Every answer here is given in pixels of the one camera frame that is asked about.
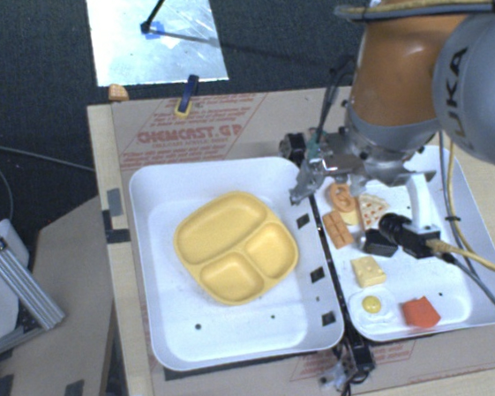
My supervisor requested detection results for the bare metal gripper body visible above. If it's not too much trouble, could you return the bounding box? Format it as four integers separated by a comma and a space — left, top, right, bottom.
305, 123, 408, 196

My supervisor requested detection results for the orange pretzel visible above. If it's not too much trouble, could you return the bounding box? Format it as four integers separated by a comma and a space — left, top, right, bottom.
326, 180, 359, 216

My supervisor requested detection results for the pizza slice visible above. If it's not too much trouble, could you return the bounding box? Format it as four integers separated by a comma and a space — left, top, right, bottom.
356, 190, 393, 231

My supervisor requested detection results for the pale yellow flat piece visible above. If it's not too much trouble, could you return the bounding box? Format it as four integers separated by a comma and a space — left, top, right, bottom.
340, 205, 364, 228

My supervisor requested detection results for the black box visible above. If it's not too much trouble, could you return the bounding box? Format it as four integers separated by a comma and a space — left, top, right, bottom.
358, 225, 401, 262

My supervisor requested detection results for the thin black rod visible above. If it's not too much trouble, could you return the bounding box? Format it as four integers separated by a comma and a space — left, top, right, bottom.
301, 155, 359, 350

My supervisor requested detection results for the yellow cheese wedge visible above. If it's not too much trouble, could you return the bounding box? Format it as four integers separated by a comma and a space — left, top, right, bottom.
349, 252, 389, 290

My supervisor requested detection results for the yellow divided plate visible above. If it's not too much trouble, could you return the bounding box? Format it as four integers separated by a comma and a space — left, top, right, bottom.
167, 183, 306, 314

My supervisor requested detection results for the white plastic tray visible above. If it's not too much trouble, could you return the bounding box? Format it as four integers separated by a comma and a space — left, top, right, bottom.
126, 144, 349, 376
307, 132, 495, 347

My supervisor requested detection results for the brown cardboard board red print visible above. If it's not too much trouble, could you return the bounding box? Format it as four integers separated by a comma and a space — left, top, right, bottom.
109, 61, 495, 396

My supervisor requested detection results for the white fried egg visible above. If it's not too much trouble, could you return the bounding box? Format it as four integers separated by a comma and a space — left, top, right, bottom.
345, 285, 401, 335

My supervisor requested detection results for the orange-red wedge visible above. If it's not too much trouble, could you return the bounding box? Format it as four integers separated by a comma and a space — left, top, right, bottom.
400, 294, 444, 332

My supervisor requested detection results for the small orange waffle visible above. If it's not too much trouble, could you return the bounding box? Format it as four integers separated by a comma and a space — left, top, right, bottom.
106, 81, 131, 104

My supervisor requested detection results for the black block with thin wires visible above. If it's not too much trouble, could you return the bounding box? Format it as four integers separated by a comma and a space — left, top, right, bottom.
277, 131, 309, 164
341, 328, 378, 378

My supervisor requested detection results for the black cylinder on white bracket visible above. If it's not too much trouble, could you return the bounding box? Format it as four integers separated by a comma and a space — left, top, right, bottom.
371, 166, 445, 265

